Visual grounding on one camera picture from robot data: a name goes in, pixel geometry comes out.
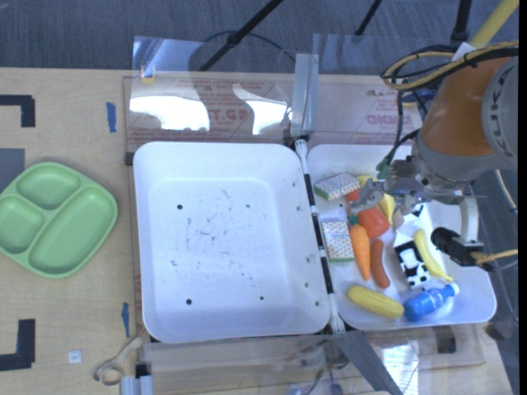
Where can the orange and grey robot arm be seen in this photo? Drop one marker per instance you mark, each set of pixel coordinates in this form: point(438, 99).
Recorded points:
point(457, 113)

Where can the brown cardboard board red print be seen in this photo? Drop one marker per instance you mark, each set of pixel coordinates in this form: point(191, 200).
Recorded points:
point(350, 109)

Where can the yellow toy pepper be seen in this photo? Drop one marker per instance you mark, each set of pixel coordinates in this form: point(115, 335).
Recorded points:
point(388, 206)

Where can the orange carrot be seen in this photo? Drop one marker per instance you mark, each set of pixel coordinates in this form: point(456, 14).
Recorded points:
point(361, 247)

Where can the green divided plate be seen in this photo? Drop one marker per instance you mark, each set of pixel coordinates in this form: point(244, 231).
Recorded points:
point(57, 220)

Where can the yellow banana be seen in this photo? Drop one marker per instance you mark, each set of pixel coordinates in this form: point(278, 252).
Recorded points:
point(428, 255)

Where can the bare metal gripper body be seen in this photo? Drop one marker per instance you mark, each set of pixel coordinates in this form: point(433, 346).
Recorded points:
point(405, 183)

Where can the yellow corn cob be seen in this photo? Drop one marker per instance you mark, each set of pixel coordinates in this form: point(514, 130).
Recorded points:
point(374, 301)

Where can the black cylinder on white bracket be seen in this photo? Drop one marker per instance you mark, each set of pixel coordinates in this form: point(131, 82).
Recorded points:
point(453, 243)

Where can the red-brown sausage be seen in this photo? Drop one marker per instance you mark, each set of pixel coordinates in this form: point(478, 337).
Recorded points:
point(379, 263)

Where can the patterned white packet green edge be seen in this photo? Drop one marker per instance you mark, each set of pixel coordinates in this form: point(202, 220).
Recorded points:
point(337, 241)
point(335, 185)

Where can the blue plastic bottle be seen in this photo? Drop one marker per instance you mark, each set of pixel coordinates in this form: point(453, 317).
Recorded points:
point(424, 303)

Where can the black and white milk carton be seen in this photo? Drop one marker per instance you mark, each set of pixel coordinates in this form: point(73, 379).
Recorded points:
point(411, 261)

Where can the white plastic tray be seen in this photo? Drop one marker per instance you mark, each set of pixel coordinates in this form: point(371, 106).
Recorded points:
point(222, 241)
point(469, 303)

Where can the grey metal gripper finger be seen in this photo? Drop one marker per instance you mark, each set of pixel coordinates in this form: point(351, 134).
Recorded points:
point(406, 206)
point(365, 198)

